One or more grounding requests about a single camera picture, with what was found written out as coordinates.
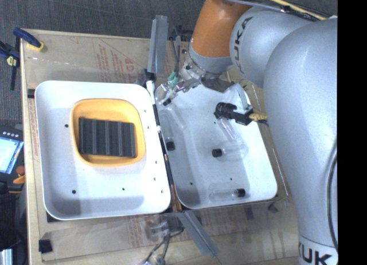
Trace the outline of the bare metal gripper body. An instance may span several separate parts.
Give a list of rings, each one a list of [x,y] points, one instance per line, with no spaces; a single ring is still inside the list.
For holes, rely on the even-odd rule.
[[[179,71],[178,83],[194,78],[206,88],[225,92],[233,83],[221,78],[221,75],[232,67],[230,57],[187,57]]]

